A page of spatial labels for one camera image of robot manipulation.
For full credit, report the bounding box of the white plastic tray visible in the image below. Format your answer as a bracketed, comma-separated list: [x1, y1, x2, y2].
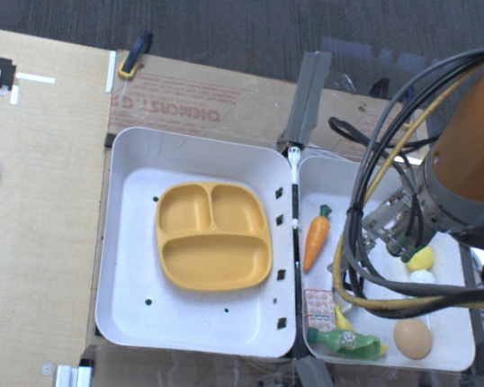
[80, 121, 326, 374]
[269, 151, 484, 386]

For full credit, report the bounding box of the orange carrot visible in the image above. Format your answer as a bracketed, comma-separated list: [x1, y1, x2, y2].
[300, 202, 336, 276]

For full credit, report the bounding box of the yellow round toy fruit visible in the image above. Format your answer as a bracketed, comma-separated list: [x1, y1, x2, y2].
[405, 243, 437, 275]

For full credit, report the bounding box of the beige round bread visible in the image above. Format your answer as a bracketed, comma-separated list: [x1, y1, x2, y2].
[389, 314, 437, 363]

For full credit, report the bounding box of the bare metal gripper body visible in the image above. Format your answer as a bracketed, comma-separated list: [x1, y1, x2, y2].
[357, 182, 445, 264]

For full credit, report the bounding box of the yellow divided plate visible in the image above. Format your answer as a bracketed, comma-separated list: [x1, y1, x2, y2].
[144, 171, 286, 304]

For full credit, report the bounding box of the brown cardboard board, red print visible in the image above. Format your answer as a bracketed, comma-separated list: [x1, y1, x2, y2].
[64, 48, 484, 387]

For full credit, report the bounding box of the white round toy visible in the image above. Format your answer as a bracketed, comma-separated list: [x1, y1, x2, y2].
[407, 266, 438, 288]

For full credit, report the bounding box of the red and white carton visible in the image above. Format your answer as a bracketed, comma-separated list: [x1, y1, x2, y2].
[296, 285, 343, 334]

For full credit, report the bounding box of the green plastic bottle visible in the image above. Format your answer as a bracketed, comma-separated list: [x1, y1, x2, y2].
[304, 324, 384, 363]

